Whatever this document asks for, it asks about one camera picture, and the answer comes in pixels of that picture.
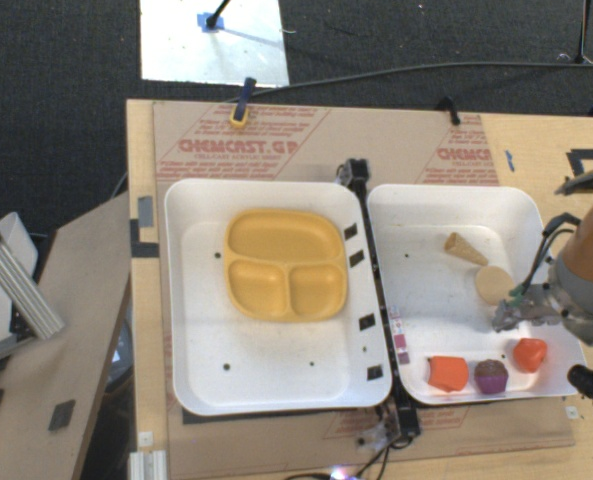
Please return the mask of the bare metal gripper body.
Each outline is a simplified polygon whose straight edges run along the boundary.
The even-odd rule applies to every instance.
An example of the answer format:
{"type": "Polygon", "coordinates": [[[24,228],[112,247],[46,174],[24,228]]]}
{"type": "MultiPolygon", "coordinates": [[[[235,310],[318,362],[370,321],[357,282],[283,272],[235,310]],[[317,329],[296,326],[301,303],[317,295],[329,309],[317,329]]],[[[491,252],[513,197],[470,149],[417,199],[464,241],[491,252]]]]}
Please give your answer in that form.
{"type": "Polygon", "coordinates": [[[520,308],[524,320],[534,325],[561,324],[581,342],[593,346],[593,285],[572,293],[558,285],[535,285],[520,308]]]}

